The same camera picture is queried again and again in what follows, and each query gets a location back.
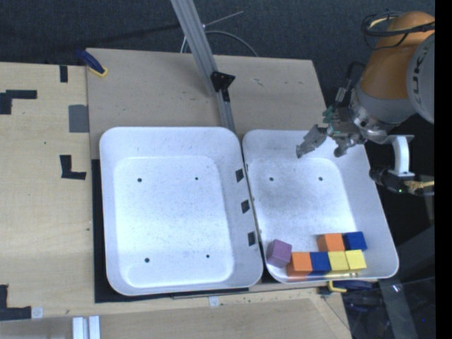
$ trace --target white bracket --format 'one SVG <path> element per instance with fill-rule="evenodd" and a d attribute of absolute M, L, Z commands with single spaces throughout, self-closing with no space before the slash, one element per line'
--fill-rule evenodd
<path fill-rule="evenodd" d="M 410 172 L 410 147 L 408 143 L 413 136 L 393 136 L 392 145 L 395 155 L 394 169 L 390 173 L 397 177 L 412 177 L 415 174 Z"/>
<path fill-rule="evenodd" d="M 73 339 L 100 339 L 100 318 L 99 316 L 90 316 L 83 318 L 77 316 L 72 319 L 72 338 Z"/>
<path fill-rule="evenodd" d="M 31 309 L 31 319 L 41 319 L 44 316 L 44 309 L 42 307 L 33 307 Z"/>

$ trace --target blue block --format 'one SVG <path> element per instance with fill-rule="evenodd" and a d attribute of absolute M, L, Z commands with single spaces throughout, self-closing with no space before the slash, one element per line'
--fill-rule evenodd
<path fill-rule="evenodd" d="M 343 234 L 343 240 L 346 250 L 367 250 L 366 240 L 361 231 L 347 232 Z"/>
<path fill-rule="evenodd" d="M 330 259 L 328 252 L 311 252 L 312 272 L 309 276 L 325 275 L 331 271 Z"/>

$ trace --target orange block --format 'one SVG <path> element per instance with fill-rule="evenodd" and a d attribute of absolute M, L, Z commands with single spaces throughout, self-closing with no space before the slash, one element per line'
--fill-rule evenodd
<path fill-rule="evenodd" d="M 317 239 L 319 251 L 345 251 L 342 234 L 323 234 Z"/>
<path fill-rule="evenodd" d="M 306 276 L 311 273 L 312 262 L 309 252 L 292 252 L 286 270 L 287 276 Z"/>

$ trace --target purple block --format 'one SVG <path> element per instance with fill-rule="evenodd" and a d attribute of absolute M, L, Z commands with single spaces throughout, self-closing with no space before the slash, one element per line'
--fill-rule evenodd
<path fill-rule="evenodd" d="M 290 262 L 292 245 L 280 240 L 273 240 L 267 247 L 267 263 L 283 268 Z"/>

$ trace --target black clamp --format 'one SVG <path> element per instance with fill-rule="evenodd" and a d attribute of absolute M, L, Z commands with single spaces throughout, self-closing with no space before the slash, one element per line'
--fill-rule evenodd
<path fill-rule="evenodd" d="M 210 75 L 210 79 L 212 80 L 213 88 L 215 92 L 219 92 L 221 90 L 223 100 L 225 102 L 230 102 L 231 99 L 229 97 L 229 92 L 227 89 L 234 81 L 235 76 L 231 76 L 230 74 L 221 73 L 219 71 L 214 71 Z"/>

